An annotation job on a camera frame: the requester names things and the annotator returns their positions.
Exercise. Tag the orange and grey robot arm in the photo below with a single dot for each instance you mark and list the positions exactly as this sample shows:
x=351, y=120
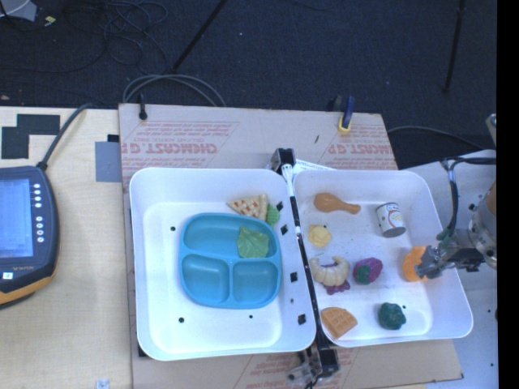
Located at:
x=491, y=201

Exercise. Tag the white plastic tray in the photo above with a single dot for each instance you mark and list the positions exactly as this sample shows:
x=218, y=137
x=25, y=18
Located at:
x=385, y=290
x=162, y=257

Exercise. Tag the blue divided plate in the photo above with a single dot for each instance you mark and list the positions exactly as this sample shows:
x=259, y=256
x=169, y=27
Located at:
x=211, y=270

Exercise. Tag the orange toy pumpkin slice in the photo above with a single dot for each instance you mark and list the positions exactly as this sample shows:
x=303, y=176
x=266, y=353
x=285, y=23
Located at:
x=411, y=263

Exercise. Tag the purple toy grapes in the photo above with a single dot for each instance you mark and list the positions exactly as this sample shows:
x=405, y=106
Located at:
x=338, y=288

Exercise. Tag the white paper slip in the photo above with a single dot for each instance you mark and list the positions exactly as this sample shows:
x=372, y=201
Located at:
x=310, y=165

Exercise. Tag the orange toy waffle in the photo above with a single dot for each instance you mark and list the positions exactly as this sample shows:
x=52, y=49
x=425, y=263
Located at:
x=338, y=321

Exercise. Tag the yellow toy food lump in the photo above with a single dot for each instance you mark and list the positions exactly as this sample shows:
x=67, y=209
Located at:
x=319, y=236

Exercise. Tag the green toy lettuce leaf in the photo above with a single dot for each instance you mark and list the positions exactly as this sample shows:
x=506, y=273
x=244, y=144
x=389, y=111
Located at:
x=253, y=243

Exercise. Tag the dark green toy broccoli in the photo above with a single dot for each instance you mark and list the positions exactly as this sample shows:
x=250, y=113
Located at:
x=391, y=316

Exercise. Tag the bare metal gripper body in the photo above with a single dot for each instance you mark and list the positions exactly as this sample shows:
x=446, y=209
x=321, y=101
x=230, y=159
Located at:
x=466, y=257

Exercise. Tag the orange toy chicken drumstick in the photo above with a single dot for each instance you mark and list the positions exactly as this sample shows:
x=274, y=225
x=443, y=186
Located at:
x=330, y=203

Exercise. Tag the purple and green toy eggplant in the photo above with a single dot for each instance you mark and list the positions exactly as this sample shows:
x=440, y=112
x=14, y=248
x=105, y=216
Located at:
x=370, y=270

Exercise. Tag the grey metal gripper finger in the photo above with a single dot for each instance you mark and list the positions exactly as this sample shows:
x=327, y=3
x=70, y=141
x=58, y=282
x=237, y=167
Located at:
x=430, y=270
x=432, y=253

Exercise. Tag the small green toy leaf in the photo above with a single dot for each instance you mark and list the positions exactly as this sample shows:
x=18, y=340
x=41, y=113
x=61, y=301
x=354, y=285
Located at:
x=273, y=215

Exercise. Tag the small white can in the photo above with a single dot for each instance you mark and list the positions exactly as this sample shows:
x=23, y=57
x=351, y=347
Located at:
x=390, y=219

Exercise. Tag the yellow lattice pie slice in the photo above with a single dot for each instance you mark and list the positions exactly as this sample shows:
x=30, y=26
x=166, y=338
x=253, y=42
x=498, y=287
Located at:
x=249, y=207

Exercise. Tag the thin black and white rod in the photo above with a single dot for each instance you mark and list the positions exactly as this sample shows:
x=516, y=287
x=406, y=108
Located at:
x=305, y=257

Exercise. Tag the beige toy croissant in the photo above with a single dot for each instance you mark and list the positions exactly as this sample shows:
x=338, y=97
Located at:
x=330, y=272

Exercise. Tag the brown cardboard board red print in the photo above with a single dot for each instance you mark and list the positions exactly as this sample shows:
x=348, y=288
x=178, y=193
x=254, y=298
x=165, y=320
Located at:
x=243, y=144

